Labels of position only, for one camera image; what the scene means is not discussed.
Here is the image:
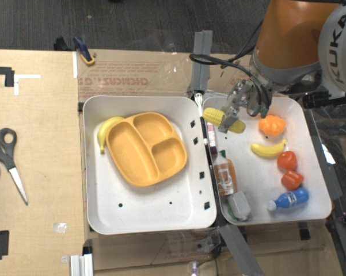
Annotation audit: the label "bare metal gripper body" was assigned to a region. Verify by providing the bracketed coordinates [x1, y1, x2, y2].
[223, 67, 277, 114]

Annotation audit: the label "yellow corn cob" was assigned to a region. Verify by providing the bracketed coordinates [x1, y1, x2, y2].
[202, 107, 246, 134]

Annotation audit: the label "orange pumpkin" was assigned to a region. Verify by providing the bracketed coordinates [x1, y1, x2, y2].
[258, 114, 287, 137]

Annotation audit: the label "yellow banana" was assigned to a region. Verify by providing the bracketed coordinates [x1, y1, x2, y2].
[250, 139, 288, 159]
[97, 116, 126, 154]

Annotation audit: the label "orange juice bottle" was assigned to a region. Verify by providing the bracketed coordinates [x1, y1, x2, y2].
[212, 150, 238, 197]

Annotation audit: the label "white plastic tray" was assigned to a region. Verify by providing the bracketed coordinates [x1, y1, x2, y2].
[82, 95, 218, 236]
[203, 96, 333, 227]

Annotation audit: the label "red-orange tomato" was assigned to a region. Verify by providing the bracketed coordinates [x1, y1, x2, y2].
[277, 150, 298, 171]

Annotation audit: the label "grey can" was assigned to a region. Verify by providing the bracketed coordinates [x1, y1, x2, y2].
[226, 190, 252, 222]

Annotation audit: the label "orange bell pepper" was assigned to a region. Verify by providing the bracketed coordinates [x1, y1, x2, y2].
[280, 170, 305, 191]

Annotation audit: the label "orange divided plate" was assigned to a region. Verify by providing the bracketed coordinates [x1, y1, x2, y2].
[105, 112, 188, 187]

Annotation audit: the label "blue bottle white cap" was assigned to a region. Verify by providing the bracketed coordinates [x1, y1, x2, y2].
[267, 187, 310, 212]

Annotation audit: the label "brown cardboard board red print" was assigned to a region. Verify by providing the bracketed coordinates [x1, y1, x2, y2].
[76, 49, 336, 271]

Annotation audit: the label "grey scissors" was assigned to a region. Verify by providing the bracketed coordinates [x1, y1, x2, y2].
[0, 127, 29, 206]

